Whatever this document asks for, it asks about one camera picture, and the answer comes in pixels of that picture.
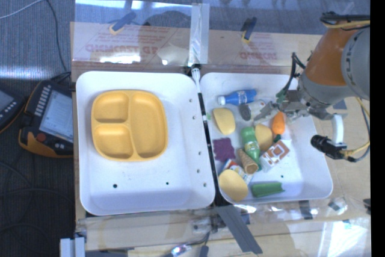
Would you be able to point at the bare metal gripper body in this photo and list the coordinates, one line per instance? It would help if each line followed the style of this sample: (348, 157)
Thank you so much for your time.
(296, 103)

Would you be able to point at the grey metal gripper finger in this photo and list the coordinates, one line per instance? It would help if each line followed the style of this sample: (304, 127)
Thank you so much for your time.
(264, 111)

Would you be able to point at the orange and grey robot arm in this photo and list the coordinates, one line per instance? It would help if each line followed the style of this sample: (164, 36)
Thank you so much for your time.
(328, 63)

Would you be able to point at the small white bottle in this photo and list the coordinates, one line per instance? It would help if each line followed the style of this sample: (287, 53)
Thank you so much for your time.
(255, 105)

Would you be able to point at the orange carrot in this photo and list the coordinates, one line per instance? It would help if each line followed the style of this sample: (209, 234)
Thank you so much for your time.
(278, 125)

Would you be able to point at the yellow toy lemon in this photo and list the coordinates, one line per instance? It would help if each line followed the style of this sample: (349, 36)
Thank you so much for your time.
(264, 137)

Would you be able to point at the blue plastic bottle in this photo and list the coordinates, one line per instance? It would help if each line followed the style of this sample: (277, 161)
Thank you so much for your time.
(239, 97)

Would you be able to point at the green plastic bottle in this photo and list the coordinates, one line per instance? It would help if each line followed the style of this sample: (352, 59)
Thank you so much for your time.
(251, 144)

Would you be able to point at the yellow toy bread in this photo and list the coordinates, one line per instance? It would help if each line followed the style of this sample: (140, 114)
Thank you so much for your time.
(225, 121)

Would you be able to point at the white and orange carton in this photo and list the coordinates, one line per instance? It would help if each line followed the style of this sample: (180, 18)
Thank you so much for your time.
(275, 155)

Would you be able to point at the tan ice cream cone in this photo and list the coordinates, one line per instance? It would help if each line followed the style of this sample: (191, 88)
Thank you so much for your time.
(248, 163)

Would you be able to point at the purple grapes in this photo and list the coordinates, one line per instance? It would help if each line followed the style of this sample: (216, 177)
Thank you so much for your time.
(224, 150)

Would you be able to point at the white plastic tray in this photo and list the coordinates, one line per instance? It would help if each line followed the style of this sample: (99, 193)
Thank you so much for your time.
(303, 159)
(144, 186)

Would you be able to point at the white red yellow packet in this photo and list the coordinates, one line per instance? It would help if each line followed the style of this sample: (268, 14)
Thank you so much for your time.
(240, 171)

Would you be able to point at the brown cardboard board, red print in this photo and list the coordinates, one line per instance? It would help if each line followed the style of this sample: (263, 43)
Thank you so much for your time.
(337, 165)

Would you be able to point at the yellow oval toy potato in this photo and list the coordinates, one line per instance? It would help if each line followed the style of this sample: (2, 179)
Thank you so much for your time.
(233, 185)

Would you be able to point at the yellow divided plate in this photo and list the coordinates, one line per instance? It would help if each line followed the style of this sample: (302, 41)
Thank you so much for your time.
(147, 123)

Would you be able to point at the black cylinder on white bracket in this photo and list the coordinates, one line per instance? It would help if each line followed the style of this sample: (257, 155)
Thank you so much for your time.
(326, 143)

